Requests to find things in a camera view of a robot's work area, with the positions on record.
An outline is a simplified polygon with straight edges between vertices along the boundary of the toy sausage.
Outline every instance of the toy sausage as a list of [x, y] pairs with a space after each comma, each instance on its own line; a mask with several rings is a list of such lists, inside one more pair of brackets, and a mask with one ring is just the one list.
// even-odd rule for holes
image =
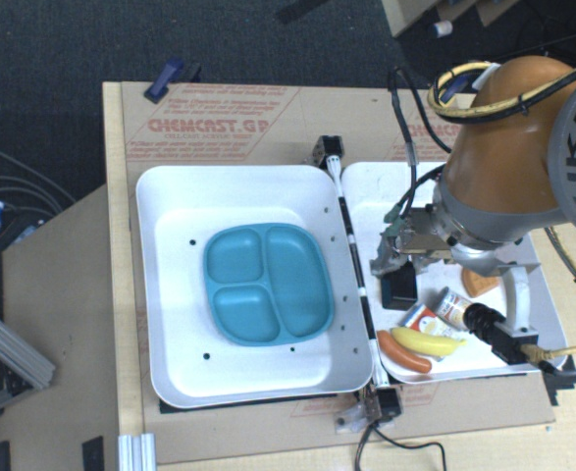
[[418, 373], [429, 373], [432, 370], [432, 362], [429, 359], [417, 356], [401, 346], [390, 332], [385, 330], [377, 332], [377, 342], [380, 350], [397, 365]]

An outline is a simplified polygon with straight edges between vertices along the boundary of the blue divided plate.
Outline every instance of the blue divided plate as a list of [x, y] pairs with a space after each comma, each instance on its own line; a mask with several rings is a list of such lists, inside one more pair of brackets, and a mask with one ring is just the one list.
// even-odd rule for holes
[[214, 321], [242, 345], [313, 339], [334, 318], [329, 273], [316, 239], [290, 224], [245, 225], [215, 234], [204, 251]]

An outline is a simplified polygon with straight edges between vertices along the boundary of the black carpet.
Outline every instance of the black carpet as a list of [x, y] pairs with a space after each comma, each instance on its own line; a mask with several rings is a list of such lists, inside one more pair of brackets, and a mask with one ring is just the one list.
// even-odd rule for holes
[[[80, 199], [104, 183], [102, 82], [154, 80], [172, 56], [204, 82], [358, 87], [393, 66], [427, 87], [529, 48], [576, 65], [576, 39], [538, 49], [576, 32], [576, 0], [523, 0], [487, 27], [471, 9], [440, 39], [437, 20], [393, 38], [381, 0], [0, 0], [0, 150]], [[36, 181], [2, 158], [0, 175]]]

